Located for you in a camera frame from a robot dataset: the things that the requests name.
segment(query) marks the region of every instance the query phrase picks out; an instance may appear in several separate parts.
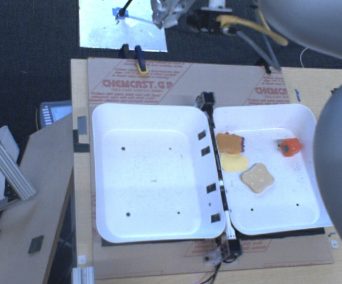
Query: white tray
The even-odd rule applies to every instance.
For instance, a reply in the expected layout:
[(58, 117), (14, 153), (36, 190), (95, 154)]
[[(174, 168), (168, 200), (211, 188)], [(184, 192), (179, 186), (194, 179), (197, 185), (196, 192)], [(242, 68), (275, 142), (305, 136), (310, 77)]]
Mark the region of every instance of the white tray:
[[(214, 238), (223, 232), (214, 150), (202, 111), (103, 104), (93, 112), (92, 130), (102, 238), (122, 243)], [(207, 148), (210, 153), (202, 155)], [(211, 184), (216, 190), (208, 193)]]
[[(331, 225), (322, 202), (313, 165), (315, 118), (301, 104), (217, 108), (215, 134), (235, 133), (245, 138), (242, 155), (249, 167), (263, 163), (273, 185), (256, 194), (240, 179), (242, 172), (222, 176), (231, 221), (244, 234), (266, 234)], [(297, 137), (299, 153), (284, 157), (278, 144)]]

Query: blue clamp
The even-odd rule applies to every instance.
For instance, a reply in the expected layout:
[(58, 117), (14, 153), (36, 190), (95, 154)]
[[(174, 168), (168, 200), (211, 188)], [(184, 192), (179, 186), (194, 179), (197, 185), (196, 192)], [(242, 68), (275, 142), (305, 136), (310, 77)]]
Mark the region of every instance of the blue clamp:
[(141, 75), (145, 76), (149, 73), (149, 69), (146, 66), (146, 61), (145, 61), (145, 58), (143, 56), (143, 51), (141, 49), (141, 46), (137, 45), (134, 48), (134, 51), (135, 51), (135, 57), (138, 60), (137, 69)]

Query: table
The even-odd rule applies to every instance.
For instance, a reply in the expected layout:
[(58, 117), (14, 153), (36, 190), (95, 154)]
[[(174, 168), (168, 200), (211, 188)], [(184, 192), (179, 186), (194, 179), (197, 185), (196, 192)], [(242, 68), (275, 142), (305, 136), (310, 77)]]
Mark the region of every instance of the table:
[[(290, 102), (306, 105), (312, 110), (316, 119), (331, 96), (331, 90), (342, 84), (342, 70), (283, 68), (283, 77)], [(79, 116), (88, 115), (87, 60), (72, 60), (72, 102), (73, 129), (77, 130)], [(88, 133), (79, 134), (78, 143), (88, 144)], [(78, 267), (93, 266), (89, 154), (76, 152), (74, 161), (76, 251), (78, 256), (83, 255), (78, 258)], [(326, 230), (327, 233), (335, 233), (331, 235), (330, 240), (337, 241), (339, 245), (338, 248), (332, 249), (334, 264), (219, 272), (215, 283), (342, 283), (342, 241), (334, 227)], [(96, 280), (95, 283), (199, 283), (208, 276), (207, 273), (192, 273)]]

